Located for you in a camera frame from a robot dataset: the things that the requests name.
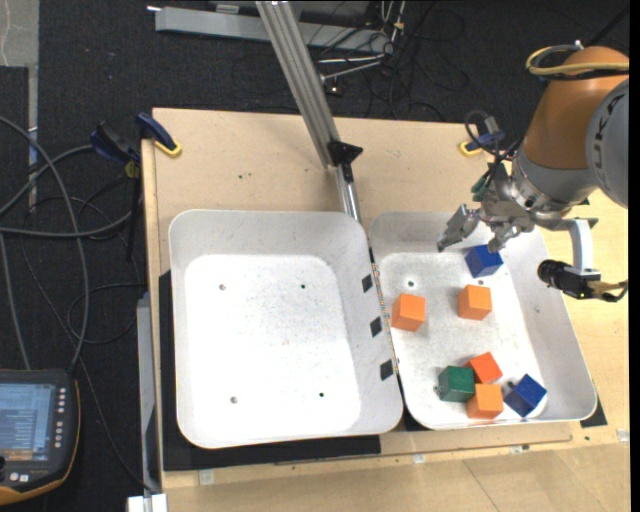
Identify orange cube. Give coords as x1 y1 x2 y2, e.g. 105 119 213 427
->
457 284 493 322
390 293 427 333
466 383 505 421

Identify white plastic tray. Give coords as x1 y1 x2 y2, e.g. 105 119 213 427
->
368 211 599 431
168 208 404 450

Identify red-orange cube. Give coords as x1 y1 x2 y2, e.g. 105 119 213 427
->
469 351 504 385

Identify blue cube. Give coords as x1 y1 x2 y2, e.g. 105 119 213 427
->
503 373 548 418
463 244 504 279

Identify black cylinder on white bracket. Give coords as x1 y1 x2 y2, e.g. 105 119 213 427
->
537 217 604 300

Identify green cube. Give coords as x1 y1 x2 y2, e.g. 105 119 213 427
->
438 365 476 403

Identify pale wood board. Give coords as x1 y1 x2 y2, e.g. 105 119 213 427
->
141 107 630 494

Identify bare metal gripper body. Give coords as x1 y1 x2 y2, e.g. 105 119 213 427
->
475 175 569 240

